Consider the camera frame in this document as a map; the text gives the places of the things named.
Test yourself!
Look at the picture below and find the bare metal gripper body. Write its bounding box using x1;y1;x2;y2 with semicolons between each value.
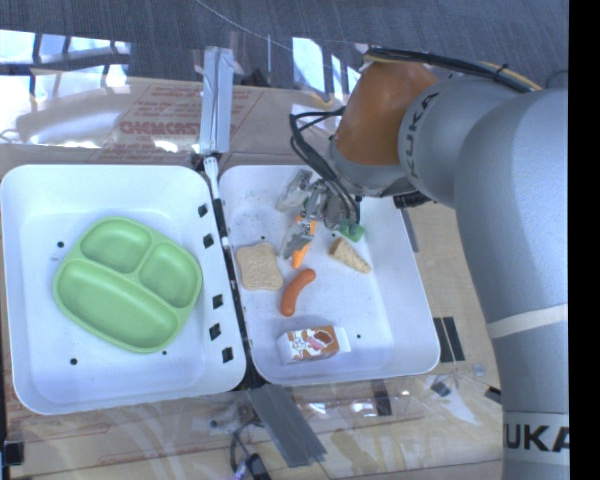
299;179;357;231

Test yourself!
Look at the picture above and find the green divided plate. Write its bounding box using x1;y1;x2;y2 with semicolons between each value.
52;216;204;355

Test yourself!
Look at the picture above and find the orange carrot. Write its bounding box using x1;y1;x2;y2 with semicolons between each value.
291;216;318;270

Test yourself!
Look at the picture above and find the black block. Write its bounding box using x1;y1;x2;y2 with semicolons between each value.
244;453;272;480

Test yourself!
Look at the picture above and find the beige bread slice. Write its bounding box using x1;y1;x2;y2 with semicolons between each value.
235;241;285;292

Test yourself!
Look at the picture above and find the brown cardboard board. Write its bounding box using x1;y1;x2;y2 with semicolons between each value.
0;75;506;480

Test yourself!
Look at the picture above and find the white plastic tray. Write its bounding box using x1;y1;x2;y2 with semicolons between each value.
0;163;247;416
218;163;441;387

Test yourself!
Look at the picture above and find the orange sausage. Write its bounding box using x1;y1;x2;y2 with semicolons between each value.
280;267;317;318

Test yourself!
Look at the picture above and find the white and brown carton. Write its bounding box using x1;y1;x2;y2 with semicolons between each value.
276;324;352;366

